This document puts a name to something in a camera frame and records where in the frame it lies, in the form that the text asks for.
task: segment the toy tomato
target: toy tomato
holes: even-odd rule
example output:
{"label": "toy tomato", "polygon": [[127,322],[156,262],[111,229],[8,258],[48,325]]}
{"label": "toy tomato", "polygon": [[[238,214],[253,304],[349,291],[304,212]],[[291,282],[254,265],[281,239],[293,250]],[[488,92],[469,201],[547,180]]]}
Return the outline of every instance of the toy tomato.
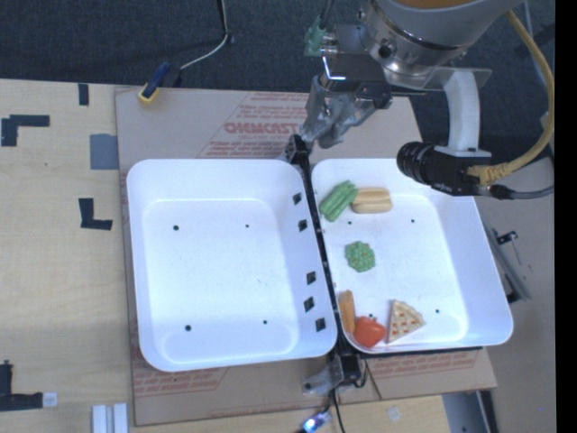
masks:
{"label": "toy tomato", "polygon": [[373,348],[387,335],[387,329],[376,319],[361,316],[357,319],[354,339],[363,346]]}

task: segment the cardboard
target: cardboard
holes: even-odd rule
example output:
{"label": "cardboard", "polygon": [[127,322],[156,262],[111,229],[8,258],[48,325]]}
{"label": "cardboard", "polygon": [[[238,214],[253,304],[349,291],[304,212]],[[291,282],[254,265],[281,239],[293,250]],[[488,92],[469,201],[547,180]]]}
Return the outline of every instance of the cardboard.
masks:
{"label": "cardboard", "polygon": [[[162,373],[146,363],[138,346],[125,186],[128,170],[144,159],[277,158],[304,120],[307,95],[164,88],[154,102],[144,105],[138,91],[119,88],[115,96],[135,424],[322,407],[323,397],[303,394],[301,378],[318,373],[325,365],[324,357],[183,373]],[[388,110],[378,111],[361,127],[350,130],[344,143],[314,150],[311,162],[331,157],[394,157],[403,144],[418,140],[408,99],[396,98]],[[339,392],[341,403],[496,385],[484,349],[371,359],[368,369],[362,388]]]}

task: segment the toy cucumber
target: toy cucumber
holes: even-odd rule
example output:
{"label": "toy cucumber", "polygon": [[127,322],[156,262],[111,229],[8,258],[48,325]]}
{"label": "toy cucumber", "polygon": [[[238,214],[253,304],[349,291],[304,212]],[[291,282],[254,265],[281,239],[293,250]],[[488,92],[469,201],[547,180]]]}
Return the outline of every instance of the toy cucumber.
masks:
{"label": "toy cucumber", "polygon": [[327,198],[318,206],[328,221],[335,221],[339,215],[354,201],[359,190],[349,181],[337,185]]}

